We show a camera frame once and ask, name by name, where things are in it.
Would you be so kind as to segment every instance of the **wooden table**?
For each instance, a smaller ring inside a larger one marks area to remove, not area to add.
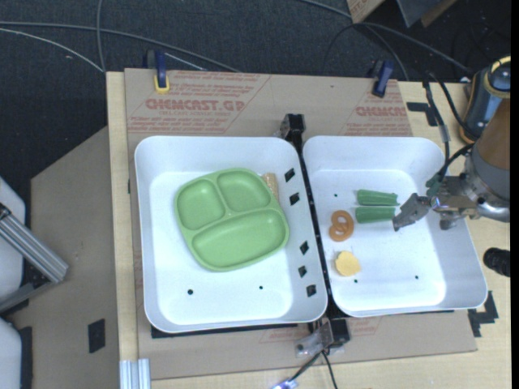
[[[420,83],[399,83],[405,102],[425,102]],[[462,110],[466,97],[461,84],[450,84],[449,91]],[[117,285],[119,358],[136,361],[139,357],[137,320],[135,316],[135,283],[131,236],[131,204],[128,191],[129,168],[127,152],[127,124],[125,112],[124,74],[107,74],[109,149],[112,181],[114,219],[114,254]],[[437,86],[433,93],[442,111],[448,105]],[[444,120],[451,128],[452,151],[463,144],[457,137],[456,123],[451,114]],[[440,144],[439,131],[429,127],[422,113],[410,113],[414,136],[429,138]],[[452,173],[461,170],[462,160],[451,167]],[[510,249],[509,224],[481,219],[469,221],[474,244],[482,258],[490,247]],[[500,315],[495,324],[483,325],[483,337],[477,340],[478,350],[433,357],[367,361],[334,365],[333,371],[339,388],[392,389],[402,387],[429,388],[506,388],[512,386],[510,280],[484,269],[488,288],[493,292]],[[292,374],[290,370],[265,370],[261,372],[220,374],[197,378],[176,378],[152,382],[154,389],[166,388],[270,388]],[[311,367],[299,381],[301,388],[332,387],[326,366]]]

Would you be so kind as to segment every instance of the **black surface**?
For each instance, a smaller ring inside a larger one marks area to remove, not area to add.
[[[345,0],[316,0],[346,11]],[[0,0],[0,21],[95,26],[98,0]],[[511,0],[458,0],[429,28],[407,28],[395,0],[367,21],[383,24],[452,56],[474,71],[510,53]],[[176,45],[244,72],[365,76],[391,54],[340,15],[294,0],[105,0],[102,26]],[[41,36],[99,64],[94,32],[8,27]],[[446,81],[463,74],[441,58],[386,32],[410,79],[425,71]],[[121,36],[102,38],[109,71],[140,67],[159,47]],[[169,51],[220,71],[211,63]],[[170,69],[191,69],[171,58]],[[30,178],[106,126],[104,75],[62,49],[0,32],[0,176],[20,192]],[[403,80],[396,68],[394,77]]]

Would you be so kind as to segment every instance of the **blue clamp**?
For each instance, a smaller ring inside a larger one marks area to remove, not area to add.
[[[373,95],[379,96],[380,98],[384,97],[389,78],[391,78],[394,70],[395,64],[393,61],[384,61],[379,71],[379,78],[375,81],[373,89],[371,90]]]
[[[160,50],[149,50],[144,56],[144,67],[148,69],[157,69],[157,74],[153,76],[155,83],[155,91],[160,94],[169,92],[169,79],[165,68],[165,55]]]

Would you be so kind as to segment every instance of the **gray floor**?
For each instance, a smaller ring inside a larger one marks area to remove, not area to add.
[[[345,0],[315,0],[347,11]],[[0,22],[46,22],[93,27],[98,0],[0,0]],[[367,21],[419,39],[477,71],[510,52],[511,0],[459,0],[430,27],[407,28],[395,0]],[[244,72],[364,76],[392,55],[365,28],[337,33],[350,21],[295,0],[105,0],[102,26],[215,59]],[[59,42],[99,64],[92,30],[15,27]],[[380,32],[401,57],[411,80],[434,71],[446,81],[464,73],[429,51]],[[104,34],[106,69],[140,67],[159,45]],[[200,58],[169,50],[168,68],[223,71]],[[104,75],[44,41],[0,31],[0,176],[24,186],[58,158],[106,125]],[[404,79],[396,70],[398,79]]]

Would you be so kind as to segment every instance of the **green divided plate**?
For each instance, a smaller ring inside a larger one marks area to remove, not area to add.
[[[267,183],[248,169],[227,169],[181,186],[174,210],[187,246],[213,271],[265,259],[285,246],[289,226]]]

